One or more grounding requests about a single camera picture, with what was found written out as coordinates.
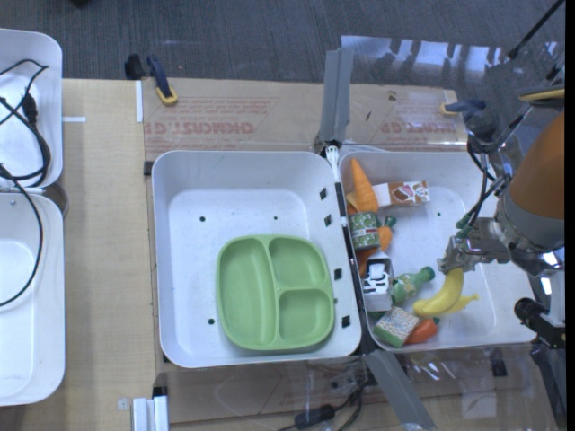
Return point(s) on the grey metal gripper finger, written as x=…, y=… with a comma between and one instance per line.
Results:
x=459, y=243
x=449, y=263

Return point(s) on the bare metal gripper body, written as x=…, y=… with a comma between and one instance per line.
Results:
x=489, y=240

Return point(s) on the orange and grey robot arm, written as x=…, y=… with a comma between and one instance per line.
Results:
x=539, y=173

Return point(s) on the pale yellow banana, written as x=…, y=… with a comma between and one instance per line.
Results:
x=467, y=301

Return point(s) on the green bottle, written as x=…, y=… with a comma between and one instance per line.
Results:
x=406, y=285

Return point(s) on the white plastic tray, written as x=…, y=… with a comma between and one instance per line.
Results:
x=18, y=151
x=467, y=321
x=193, y=249
x=27, y=330

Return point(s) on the orange carrot with green top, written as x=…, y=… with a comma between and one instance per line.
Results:
x=384, y=237

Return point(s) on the small orange carrot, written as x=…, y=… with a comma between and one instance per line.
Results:
x=424, y=331

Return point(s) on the white carton with food print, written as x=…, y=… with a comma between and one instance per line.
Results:
x=404, y=193

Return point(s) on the white and black carton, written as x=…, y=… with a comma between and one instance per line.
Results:
x=377, y=285

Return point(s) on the green and yellow packet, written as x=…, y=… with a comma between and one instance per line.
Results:
x=395, y=327

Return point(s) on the green can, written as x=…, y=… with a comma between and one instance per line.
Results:
x=364, y=231

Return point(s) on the large orange carrot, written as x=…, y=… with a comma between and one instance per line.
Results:
x=363, y=184

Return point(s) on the green divided plate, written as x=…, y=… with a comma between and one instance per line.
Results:
x=251, y=294

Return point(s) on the brown cardboard board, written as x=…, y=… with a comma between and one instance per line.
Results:
x=233, y=119

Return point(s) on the black cylinder on white bracket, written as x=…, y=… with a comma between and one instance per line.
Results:
x=539, y=319

